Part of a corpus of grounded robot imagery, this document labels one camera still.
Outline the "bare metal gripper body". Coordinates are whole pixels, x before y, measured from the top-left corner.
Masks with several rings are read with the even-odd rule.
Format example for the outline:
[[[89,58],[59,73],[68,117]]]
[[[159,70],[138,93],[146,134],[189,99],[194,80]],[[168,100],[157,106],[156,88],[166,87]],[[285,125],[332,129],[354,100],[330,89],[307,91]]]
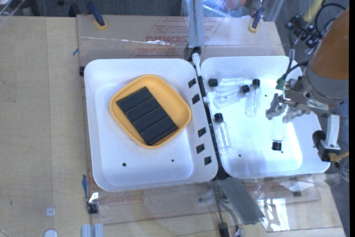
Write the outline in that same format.
[[[324,78],[290,79],[282,100],[296,116],[314,113],[326,117],[334,114],[335,105],[344,100],[344,84]]]

